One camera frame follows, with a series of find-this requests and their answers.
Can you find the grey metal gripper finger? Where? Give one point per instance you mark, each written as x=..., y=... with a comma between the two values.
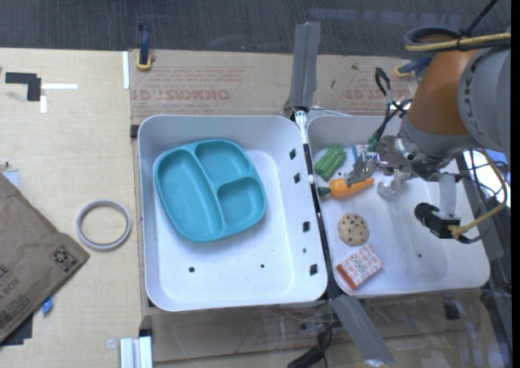
x=362, y=169
x=391, y=189

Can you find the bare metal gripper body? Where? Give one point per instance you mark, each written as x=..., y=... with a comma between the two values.
x=410, y=159

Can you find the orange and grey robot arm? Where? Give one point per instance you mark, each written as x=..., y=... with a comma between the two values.
x=443, y=90

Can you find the orange carrot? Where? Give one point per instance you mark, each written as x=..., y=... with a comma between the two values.
x=345, y=191

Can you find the green bean pods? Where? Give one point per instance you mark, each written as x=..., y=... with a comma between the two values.
x=330, y=161

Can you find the brown chocolate chip biscuit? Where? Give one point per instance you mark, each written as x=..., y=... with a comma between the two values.
x=352, y=229

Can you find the white plastic tray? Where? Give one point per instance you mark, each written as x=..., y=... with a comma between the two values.
x=406, y=244
x=227, y=277

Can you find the orange and white carton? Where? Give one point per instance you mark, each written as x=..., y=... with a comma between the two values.
x=359, y=267

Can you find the brown cardboard board red print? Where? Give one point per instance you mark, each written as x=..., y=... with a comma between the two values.
x=211, y=86

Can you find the blue divided plate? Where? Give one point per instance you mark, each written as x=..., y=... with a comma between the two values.
x=191, y=191

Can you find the brown paper bag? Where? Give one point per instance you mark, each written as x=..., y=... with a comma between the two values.
x=28, y=248

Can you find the black cylinder on white bracket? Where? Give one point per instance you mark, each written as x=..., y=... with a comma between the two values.
x=434, y=218

